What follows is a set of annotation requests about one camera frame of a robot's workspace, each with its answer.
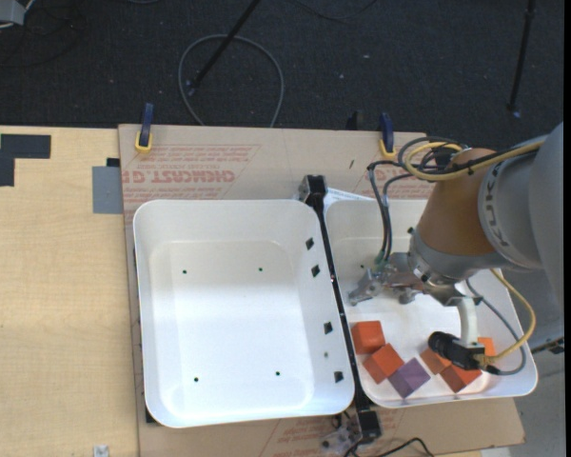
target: orange cube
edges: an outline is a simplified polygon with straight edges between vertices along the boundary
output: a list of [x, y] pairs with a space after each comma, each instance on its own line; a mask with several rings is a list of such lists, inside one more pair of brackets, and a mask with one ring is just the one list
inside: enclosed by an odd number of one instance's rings
[[445, 368], [440, 375], [454, 392], [461, 391], [464, 387], [480, 377], [482, 371], [479, 369], [465, 370], [454, 364]]
[[431, 348], [426, 348], [421, 352], [421, 359], [427, 364], [429, 370], [434, 374], [440, 374], [443, 370], [448, 368], [452, 364], [448, 359], [444, 359], [441, 355], [438, 355]]
[[364, 361], [365, 369], [376, 384], [384, 381], [403, 365], [404, 360], [391, 344], [382, 346]]
[[372, 320], [358, 322], [351, 329], [356, 354], [371, 354], [384, 346], [384, 334], [381, 322]]
[[497, 355], [493, 339], [491, 337], [478, 337], [478, 342], [484, 345], [484, 355]]

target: block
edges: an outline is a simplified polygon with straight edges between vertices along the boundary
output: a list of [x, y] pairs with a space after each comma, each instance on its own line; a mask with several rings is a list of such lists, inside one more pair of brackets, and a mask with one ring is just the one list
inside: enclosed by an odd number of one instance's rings
[[376, 352], [385, 344], [383, 327], [378, 320], [358, 322], [351, 329], [351, 335], [358, 355]]
[[371, 354], [363, 365], [374, 382], [379, 384], [403, 366], [404, 360], [391, 344], [386, 344]]
[[417, 359], [413, 358], [398, 368], [398, 370], [391, 374], [387, 379], [389, 383], [391, 383], [391, 386], [400, 393], [400, 396], [407, 398], [419, 387], [429, 381], [431, 376], [423, 368], [421, 363]]
[[478, 337], [478, 342], [484, 345], [484, 355], [497, 355], [493, 339], [491, 337]]
[[461, 391], [464, 387], [478, 379], [481, 374], [482, 371], [479, 369], [465, 370], [454, 364], [451, 364], [440, 373], [453, 392]]
[[421, 359], [427, 364], [429, 370], [434, 374], [440, 374], [443, 370], [452, 364], [448, 359], [444, 359], [431, 348], [426, 348], [421, 352]]

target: blue clamp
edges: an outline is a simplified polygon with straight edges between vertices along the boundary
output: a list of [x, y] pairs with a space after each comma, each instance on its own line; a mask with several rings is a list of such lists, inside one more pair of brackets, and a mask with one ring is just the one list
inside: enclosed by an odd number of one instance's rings
[[381, 149], [383, 157], [385, 159], [395, 159], [396, 150], [393, 136], [393, 122], [391, 122], [389, 115], [385, 112], [381, 113], [381, 116], [379, 117], [378, 130], [382, 133], [381, 140], [379, 141], [379, 148]]
[[152, 125], [152, 114], [154, 112], [154, 105], [146, 103], [144, 107], [144, 114], [142, 116], [142, 128], [135, 137], [135, 148], [138, 152], [150, 152], [152, 148], [152, 134], [150, 133], [150, 126]]

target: wooden surface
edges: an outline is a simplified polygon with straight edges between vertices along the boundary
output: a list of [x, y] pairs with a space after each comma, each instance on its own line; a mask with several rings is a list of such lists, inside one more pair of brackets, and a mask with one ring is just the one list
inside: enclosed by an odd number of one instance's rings
[[[1, 133], [50, 134], [51, 155], [16, 159], [15, 186], [0, 188], [0, 455], [86, 457], [108, 445], [110, 457], [138, 457], [124, 220], [92, 208], [91, 170], [118, 157], [117, 131]], [[496, 440], [522, 441], [512, 400], [483, 408], [511, 423]], [[197, 434], [195, 444], [216, 442], [211, 428]]]

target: yellow cable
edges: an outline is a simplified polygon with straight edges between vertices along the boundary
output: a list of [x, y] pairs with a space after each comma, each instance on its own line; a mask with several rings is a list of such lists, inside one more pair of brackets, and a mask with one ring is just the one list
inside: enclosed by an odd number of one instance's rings
[[495, 269], [491, 269], [491, 272], [495, 275], [495, 277], [497, 279], [500, 280], [500, 282], [512, 293], [514, 293], [517, 298], [522, 302], [522, 304], [524, 305], [524, 307], [528, 310], [531, 321], [529, 323], [529, 328], [527, 329], [526, 333], [516, 342], [516, 344], [510, 346], [509, 348], [507, 348], [506, 350], [504, 350], [503, 352], [500, 352], [497, 355], [483, 355], [483, 354], [479, 354], [477, 356], [474, 356], [476, 358], [477, 361], [480, 362], [481, 366], [488, 366], [490, 364], [494, 364], [496, 361], [498, 361], [499, 359], [505, 357], [506, 355], [511, 354], [514, 350], [517, 350], [521, 347], [522, 344], [524, 344], [529, 337], [531, 336], [531, 334], [533, 333], [533, 331], [535, 330], [535, 324], [536, 324], [536, 318], [535, 318], [535, 311], [533, 311], [533, 308], [531, 307], [531, 305], [529, 304], [529, 302], [527, 302], [524, 297], [518, 292], [518, 290], [516, 288], [514, 288], [503, 276], [500, 272], [498, 272]]
[[474, 166], [470, 166], [469, 168], [459, 169], [457, 171], [451, 172], [443, 172], [440, 174], [428, 174], [422, 171], [419, 171], [414, 166], [412, 166], [412, 158], [416, 156], [419, 152], [425, 149], [437, 148], [437, 147], [446, 147], [451, 149], [461, 150], [459, 146], [455, 144], [450, 144], [447, 142], [430, 142], [428, 144], [423, 144], [422, 146], [417, 147], [416, 149], [412, 150], [404, 159], [404, 168], [412, 175], [418, 177], [419, 179], [424, 179], [426, 181], [445, 181], [449, 179], [454, 179], [464, 174], [469, 174], [469, 171], [475, 171], [476, 169], [485, 168], [486, 166], [490, 166], [492, 164], [500, 163], [505, 159], [509, 159], [511, 157], [516, 157], [522, 154], [526, 154], [527, 152], [531, 152], [533, 150], [537, 150], [543, 144], [544, 139], [541, 139], [536, 142], [532, 142], [526, 144], [524, 146], [520, 146], [516, 149], [509, 150], [500, 154], [498, 156], [493, 157], [492, 159], [487, 159], [486, 161], [482, 161]]

